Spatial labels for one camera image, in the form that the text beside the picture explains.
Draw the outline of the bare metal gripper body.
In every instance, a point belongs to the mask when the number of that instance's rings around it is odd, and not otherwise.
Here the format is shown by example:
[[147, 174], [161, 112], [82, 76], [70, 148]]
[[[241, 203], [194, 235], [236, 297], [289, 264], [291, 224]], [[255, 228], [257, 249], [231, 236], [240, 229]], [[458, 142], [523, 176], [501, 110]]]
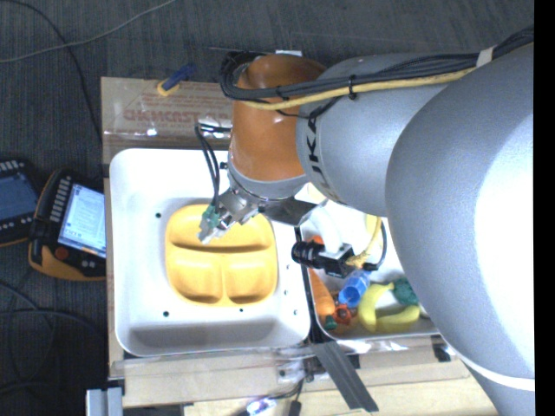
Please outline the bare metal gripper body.
[[230, 188], [219, 196], [218, 215], [219, 220], [225, 216], [233, 216], [236, 224], [245, 224], [262, 214], [272, 221], [299, 226], [316, 207], [316, 204], [293, 197], [266, 199], [238, 188]]

